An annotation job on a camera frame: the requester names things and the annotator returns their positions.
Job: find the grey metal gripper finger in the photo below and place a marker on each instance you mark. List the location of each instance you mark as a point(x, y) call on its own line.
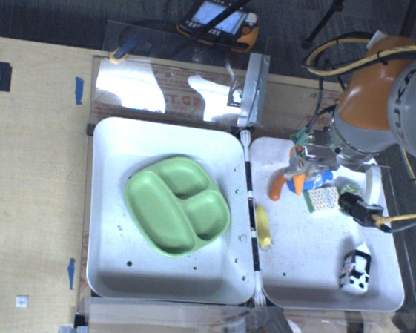
point(293, 168)
point(311, 168)

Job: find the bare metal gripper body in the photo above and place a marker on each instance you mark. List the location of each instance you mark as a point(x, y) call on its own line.
point(322, 147)

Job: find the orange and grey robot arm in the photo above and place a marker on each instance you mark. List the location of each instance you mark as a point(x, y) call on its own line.
point(372, 102)

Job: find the orange carrot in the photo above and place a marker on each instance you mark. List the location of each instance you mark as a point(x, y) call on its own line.
point(298, 185)

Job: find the orange sausage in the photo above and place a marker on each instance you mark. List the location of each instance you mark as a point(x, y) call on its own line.
point(276, 190)

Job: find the green and white packet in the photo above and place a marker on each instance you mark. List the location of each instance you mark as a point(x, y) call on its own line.
point(321, 199)

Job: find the green can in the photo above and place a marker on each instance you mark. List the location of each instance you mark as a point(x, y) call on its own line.
point(351, 187)

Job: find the yellow banana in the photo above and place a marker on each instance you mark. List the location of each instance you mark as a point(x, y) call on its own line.
point(262, 222)

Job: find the white plastic tray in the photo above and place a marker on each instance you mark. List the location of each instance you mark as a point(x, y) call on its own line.
point(307, 248)
point(116, 189)

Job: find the black and white carton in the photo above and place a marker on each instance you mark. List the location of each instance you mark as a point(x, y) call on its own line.
point(356, 268)

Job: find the green divided plate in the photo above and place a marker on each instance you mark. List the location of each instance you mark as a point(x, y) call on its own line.
point(165, 209)

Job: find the black cylinder on white bracket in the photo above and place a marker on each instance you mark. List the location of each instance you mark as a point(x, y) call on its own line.
point(360, 209)

